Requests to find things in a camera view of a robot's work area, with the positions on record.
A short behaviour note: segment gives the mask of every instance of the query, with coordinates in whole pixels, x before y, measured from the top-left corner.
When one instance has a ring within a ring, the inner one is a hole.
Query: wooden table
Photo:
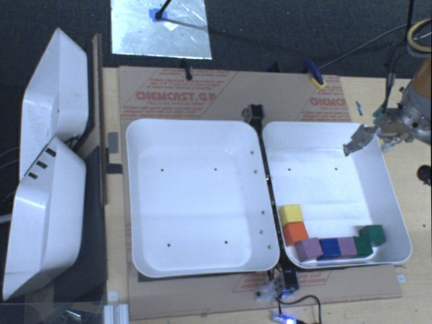
[[[382,78],[340,78],[352,121],[372,124],[372,113],[383,101],[385,80]],[[399,87],[408,80],[396,80],[389,107],[400,101]],[[118,70],[103,70],[105,131],[119,131]],[[363,116],[357,110],[361,104]],[[112,155],[112,163],[121,163],[121,152]],[[401,283],[402,298],[349,302],[323,305],[324,323],[428,323],[432,318],[432,252],[431,252],[431,188],[416,178],[420,165],[431,163],[431,147],[415,140],[399,144],[385,155],[385,162],[396,197],[405,219],[412,242],[411,258],[397,273],[406,282]],[[119,302],[128,302],[126,271],[126,241],[124,229],[123,177],[107,177],[108,204],[105,207],[107,234],[108,281],[107,291],[118,291]],[[317,308],[296,306],[289,310],[306,323],[317,321]],[[261,324],[270,323],[269,310],[252,310],[215,315],[147,319],[134,324]]]

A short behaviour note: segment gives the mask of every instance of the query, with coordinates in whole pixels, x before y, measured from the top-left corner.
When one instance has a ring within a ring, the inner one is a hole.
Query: cardboard sheet
[[[125,132],[135,119],[240,120],[249,104],[262,104],[271,121],[349,122],[337,76],[326,76],[318,90],[306,74],[274,74],[142,67],[119,69],[119,106],[123,164],[127,165]],[[268,282],[267,273],[148,279],[132,262],[128,169],[124,166],[124,204],[128,256],[130,318],[147,319],[274,308],[257,302],[255,290]],[[315,294],[322,303],[402,296],[392,265],[356,267],[298,274],[295,300]]]

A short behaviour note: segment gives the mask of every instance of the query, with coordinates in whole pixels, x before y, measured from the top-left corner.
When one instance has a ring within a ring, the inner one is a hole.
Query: yellow cable
[[[421,28],[423,25],[429,23],[431,21],[431,18],[425,19],[425,20],[421,20],[420,22],[414,24],[413,26],[411,26],[410,30],[408,31],[408,34],[406,34],[406,39],[408,41],[408,44],[414,48],[416,51],[420,51],[422,53],[430,53],[432,51],[431,47],[426,47],[426,46],[422,46],[418,43],[416,43],[414,41],[414,39],[412,38],[412,35],[414,35],[414,33]]]

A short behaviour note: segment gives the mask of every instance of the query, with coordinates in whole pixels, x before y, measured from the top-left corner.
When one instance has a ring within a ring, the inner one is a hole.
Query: cube
[[[353,237],[337,238],[339,244],[340,256],[342,258],[355,257],[357,255],[356,243]]]
[[[323,256],[321,256],[319,258],[319,260],[334,259],[334,258],[340,257],[340,249],[339,249],[338,239],[336,239],[336,238],[320,239],[319,244],[321,245],[321,248],[323,249]]]
[[[282,228],[286,246],[293,246],[297,242],[309,239],[308,232],[303,222],[293,222],[285,224]]]
[[[303,222],[303,214],[300,205],[284,205],[279,209],[279,217],[281,219],[281,226],[287,223]]]
[[[356,244],[358,257],[365,258],[373,253],[371,239],[368,236],[355,236],[354,243]]]
[[[368,236],[373,246],[379,246],[385,242],[385,234],[382,225],[367,225],[359,231],[360,236]]]
[[[300,262],[319,258],[323,255],[323,249],[318,238],[310,238],[297,242],[296,251]]]

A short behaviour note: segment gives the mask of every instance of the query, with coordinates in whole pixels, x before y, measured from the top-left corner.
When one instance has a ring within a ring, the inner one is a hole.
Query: silver metal sheet
[[[115,54],[211,59],[204,0],[173,0],[167,17],[150,10],[166,0],[111,0],[111,42]]]

